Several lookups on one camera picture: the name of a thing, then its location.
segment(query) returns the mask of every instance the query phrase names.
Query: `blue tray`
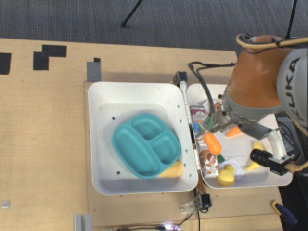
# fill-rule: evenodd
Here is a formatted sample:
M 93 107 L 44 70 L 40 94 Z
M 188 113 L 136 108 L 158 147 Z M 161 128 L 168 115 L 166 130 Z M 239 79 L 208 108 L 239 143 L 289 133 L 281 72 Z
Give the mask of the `blue tray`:
M 181 152 L 174 133 L 161 119 L 148 113 L 135 116 L 117 127 L 112 145 L 127 168 L 144 179 L 165 171 Z

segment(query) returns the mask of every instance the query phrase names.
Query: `gray floor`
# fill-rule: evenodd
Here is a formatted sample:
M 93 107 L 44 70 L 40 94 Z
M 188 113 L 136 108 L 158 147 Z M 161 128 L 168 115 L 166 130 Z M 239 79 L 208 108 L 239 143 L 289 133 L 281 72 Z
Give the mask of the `gray floor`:
M 235 36 L 284 37 L 292 0 L 0 0 L 0 38 L 237 50 Z M 307 36 L 298 0 L 292 36 Z

